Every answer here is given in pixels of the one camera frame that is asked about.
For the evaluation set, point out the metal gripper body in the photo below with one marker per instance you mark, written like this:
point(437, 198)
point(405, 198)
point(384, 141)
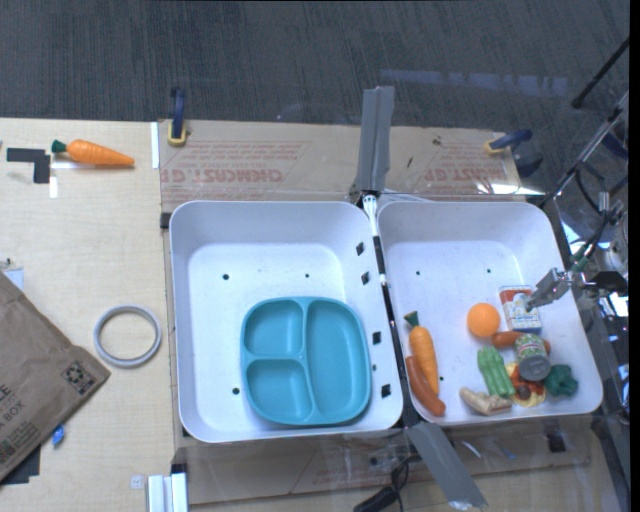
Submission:
point(610, 282)

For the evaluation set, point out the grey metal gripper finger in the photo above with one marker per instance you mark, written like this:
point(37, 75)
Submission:
point(542, 299)
point(549, 280)

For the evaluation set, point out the red and white carton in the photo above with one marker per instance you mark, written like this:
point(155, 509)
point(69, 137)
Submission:
point(515, 312)

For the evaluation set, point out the green labelled can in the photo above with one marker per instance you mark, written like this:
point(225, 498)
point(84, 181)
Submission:
point(531, 352)

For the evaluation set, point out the orange-brown sausage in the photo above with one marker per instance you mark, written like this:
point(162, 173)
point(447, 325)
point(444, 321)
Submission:
point(504, 339)

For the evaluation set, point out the orange ball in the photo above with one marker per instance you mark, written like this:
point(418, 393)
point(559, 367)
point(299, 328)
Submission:
point(483, 320)

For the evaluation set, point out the green broccoli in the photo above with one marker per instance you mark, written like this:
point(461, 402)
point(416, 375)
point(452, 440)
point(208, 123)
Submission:
point(561, 381)

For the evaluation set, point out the green asparagus bunch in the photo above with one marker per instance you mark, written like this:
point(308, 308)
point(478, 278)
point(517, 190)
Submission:
point(494, 372)

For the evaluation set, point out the yellow and red toy food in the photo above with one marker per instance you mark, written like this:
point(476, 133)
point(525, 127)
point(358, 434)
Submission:
point(530, 395)

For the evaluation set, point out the white plastic tray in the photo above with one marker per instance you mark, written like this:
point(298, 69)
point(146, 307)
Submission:
point(445, 270)
point(210, 320)

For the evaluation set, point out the beige pizza slice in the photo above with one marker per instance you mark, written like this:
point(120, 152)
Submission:
point(482, 401)

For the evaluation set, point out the orange carrot with green top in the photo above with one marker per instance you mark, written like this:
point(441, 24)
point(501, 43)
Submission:
point(95, 153)
point(424, 350)

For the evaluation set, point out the orange-red sausage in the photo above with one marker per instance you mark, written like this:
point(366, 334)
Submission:
point(430, 397)

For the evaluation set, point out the blue divided plate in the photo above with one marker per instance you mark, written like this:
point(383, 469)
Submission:
point(325, 350)

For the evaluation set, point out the brown cardboard board red print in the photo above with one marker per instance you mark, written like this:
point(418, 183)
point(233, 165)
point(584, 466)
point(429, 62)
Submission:
point(260, 165)

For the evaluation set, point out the white tape roll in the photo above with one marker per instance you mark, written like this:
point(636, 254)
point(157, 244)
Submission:
point(100, 345)

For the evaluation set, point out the small blue object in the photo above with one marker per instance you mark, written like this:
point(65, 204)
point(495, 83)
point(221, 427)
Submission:
point(58, 435)

